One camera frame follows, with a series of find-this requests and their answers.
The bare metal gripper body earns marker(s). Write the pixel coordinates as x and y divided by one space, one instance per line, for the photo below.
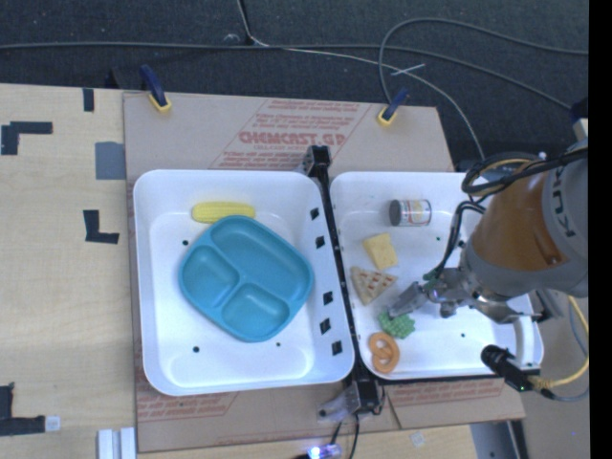
456 287

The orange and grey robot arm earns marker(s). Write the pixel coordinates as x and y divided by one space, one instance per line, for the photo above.
518 227

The black cylinder on white bracket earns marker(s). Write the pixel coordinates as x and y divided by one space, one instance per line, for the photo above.
502 362

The yellow corn cob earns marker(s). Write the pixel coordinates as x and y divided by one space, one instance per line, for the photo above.
222 211

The blue divided plate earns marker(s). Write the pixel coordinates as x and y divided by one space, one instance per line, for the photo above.
246 275

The white plastic tray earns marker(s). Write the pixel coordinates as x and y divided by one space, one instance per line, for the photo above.
444 352
167 304

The thin black rod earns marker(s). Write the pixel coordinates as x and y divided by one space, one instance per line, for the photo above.
340 266

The tan waffle slice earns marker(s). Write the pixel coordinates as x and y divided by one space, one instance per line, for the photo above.
368 282

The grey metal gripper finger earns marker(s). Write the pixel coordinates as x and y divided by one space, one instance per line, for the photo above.
449 310
406 301

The yellow cheese wedge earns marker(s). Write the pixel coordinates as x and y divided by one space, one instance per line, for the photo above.
381 251

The small white and red can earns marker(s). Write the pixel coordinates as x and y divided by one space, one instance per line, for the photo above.
413 212

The brown cardboard board red print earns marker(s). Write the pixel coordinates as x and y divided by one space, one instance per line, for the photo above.
191 132

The orange pretzel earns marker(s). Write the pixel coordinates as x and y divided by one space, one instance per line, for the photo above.
384 352

